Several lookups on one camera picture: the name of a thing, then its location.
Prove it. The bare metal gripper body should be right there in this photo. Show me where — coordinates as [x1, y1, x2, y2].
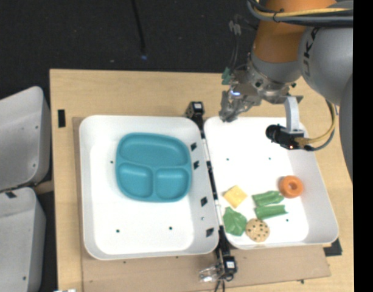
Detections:
[226, 63, 293, 105]

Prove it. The white plastic tray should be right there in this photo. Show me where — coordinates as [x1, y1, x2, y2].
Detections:
[203, 115, 340, 251]
[78, 114, 221, 261]

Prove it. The thin black and white rod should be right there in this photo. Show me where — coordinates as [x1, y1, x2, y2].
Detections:
[199, 123, 228, 255]

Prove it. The yellow square cracker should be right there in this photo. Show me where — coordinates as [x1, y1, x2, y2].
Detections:
[223, 185, 249, 209]

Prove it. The blue divided plate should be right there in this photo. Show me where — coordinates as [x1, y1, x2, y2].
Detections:
[114, 132, 193, 203]

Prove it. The orange doughnut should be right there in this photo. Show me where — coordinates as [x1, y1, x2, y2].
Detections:
[277, 175, 304, 200]

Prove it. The green pea pod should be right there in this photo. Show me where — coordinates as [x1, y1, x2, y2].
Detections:
[254, 204, 288, 221]
[251, 190, 285, 207]

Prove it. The green leaf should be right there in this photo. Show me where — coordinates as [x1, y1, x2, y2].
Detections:
[222, 206, 248, 237]

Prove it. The brown chocolate chip biscuit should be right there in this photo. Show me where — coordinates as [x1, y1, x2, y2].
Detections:
[245, 218, 271, 243]

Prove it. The black block with thin wires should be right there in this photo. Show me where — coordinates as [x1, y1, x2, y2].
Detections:
[184, 101, 206, 124]
[217, 250, 237, 279]

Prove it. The black cylinder on white bracket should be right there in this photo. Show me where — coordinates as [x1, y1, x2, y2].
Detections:
[265, 96, 307, 150]

